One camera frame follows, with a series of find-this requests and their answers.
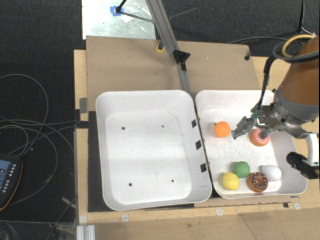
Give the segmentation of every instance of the white egg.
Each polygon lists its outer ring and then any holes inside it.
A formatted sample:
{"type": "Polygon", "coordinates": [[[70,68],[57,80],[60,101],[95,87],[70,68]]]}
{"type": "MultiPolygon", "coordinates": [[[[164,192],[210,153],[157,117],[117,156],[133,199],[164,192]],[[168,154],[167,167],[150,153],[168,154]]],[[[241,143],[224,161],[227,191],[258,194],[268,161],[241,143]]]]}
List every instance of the white egg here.
{"type": "Polygon", "coordinates": [[[281,180],[282,172],[277,166],[274,166],[274,165],[262,166],[262,172],[270,182],[277,182],[281,180]]]}

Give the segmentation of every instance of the black handheld device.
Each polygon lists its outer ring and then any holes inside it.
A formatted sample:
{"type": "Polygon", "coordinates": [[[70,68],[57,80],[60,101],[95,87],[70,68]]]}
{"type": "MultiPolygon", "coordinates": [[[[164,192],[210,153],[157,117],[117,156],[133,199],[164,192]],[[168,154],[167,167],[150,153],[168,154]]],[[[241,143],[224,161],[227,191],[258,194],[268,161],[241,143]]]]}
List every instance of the black handheld device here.
{"type": "Polygon", "coordinates": [[[0,153],[0,212],[14,197],[23,170],[23,161],[17,155],[0,153]]]}

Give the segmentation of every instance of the black floor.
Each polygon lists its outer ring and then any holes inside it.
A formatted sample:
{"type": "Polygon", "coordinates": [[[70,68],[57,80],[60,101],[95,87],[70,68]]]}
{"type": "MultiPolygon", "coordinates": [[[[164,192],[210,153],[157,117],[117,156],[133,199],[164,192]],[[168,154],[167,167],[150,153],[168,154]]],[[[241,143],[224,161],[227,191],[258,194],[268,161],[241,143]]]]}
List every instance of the black floor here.
{"type": "MultiPolygon", "coordinates": [[[[291,37],[297,32],[302,0],[163,0],[178,40],[229,43],[249,37],[291,37]]],[[[319,34],[320,0],[307,0],[303,26],[319,34]]],[[[269,56],[275,40],[244,42],[254,56],[269,56]]],[[[85,49],[82,40],[82,0],[0,0],[0,78],[25,74],[44,87],[49,100],[46,123],[75,120],[73,51],[85,49]]],[[[0,115],[7,119],[43,122],[46,97],[24,76],[0,81],[0,115]]],[[[1,122],[0,128],[11,124],[1,122]]],[[[72,127],[70,122],[55,129],[72,127]]],[[[34,130],[40,128],[28,126],[34,130]]],[[[25,141],[20,130],[0,130],[0,153],[9,153],[25,141]]],[[[43,133],[52,130],[44,128],[43,133]]],[[[63,135],[73,144],[73,129],[63,135]]],[[[36,133],[29,132],[30,139],[36,133]]],[[[58,151],[58,169],[52,181],[34,197],[0,212],[0,221],[56,222],[75,198],[74,155],[58,134],[49,136],[58,151]]],[[[12,203],[23,200],[50,180],[56,164],[48,140],[37,141],[24,158],[24,173],[12,203]]],[[[61,222],[73,221],[70,208],[61,222]]]]}

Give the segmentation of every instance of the toy donut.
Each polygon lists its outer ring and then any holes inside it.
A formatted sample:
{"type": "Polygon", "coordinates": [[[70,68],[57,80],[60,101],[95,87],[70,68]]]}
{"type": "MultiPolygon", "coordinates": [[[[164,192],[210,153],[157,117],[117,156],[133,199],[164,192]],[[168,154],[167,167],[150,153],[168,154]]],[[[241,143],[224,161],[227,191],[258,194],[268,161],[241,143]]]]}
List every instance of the toy donut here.
{"type": "Polygon", "coordinates": [[[249,188],[257,193],[261,193],[268,188],[268,180],[266,175],[260,172],[251,173],[248,178],[249,188]]]}
{"type": "Polygon", "coordinates": [[[261,133],[261,129],[254,129],[251,133],[250,133],[250,140],[251,142],[257,146],[257,147],[264,147],[265,145],[267,145],[270,141],[270,137],[266,137],[266,138],[261,138],[260,137],[260,133],[261,133]]]}

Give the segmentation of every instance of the white tray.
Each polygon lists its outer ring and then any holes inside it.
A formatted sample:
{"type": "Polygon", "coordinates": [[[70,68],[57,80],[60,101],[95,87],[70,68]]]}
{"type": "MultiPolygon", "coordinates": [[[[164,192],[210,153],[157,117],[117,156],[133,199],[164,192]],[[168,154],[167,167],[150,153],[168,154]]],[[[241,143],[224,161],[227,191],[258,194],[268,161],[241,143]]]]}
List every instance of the white tray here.
{"type": "MultiPolygon", "coordinates": [[[[270,142],[265,147],[254,146],[249,135],[243,135],[236,140],[230,134],[226,138],[216,137],[215,124],[225,121],[235,130],[240,120],[250,117],[250,110],[259,101],[261,91],[213,91],[205,90],[196,96],[196,106],[204,138],[204,145],[212,174],[214,189],[226,199],[239,199],[257,196],[300,194],[307,189],[307,180],[299,171],[291,168],[287,155],[296,152],[293,138],[285,132],[272,132],[270,142]],[[282,171],[282,180],[269,182],[263,193],[251,191],[247,179],[240,179],[238,191],[226,190],[222,177],[226,172],[232,172],[235,163],[245,161],[250,165],[251,172],[262,172],[261,166],[274,165],[282,171]]],[[[274,94],[265,93],[264,105],[273,102],[274,94]]]]}
{"type": "Polygon", "coordinates": [[[103,197],[111,209],[190,204],[211,196],[189,94],[106,92],[96,101],[96,114],[103,197]]]}

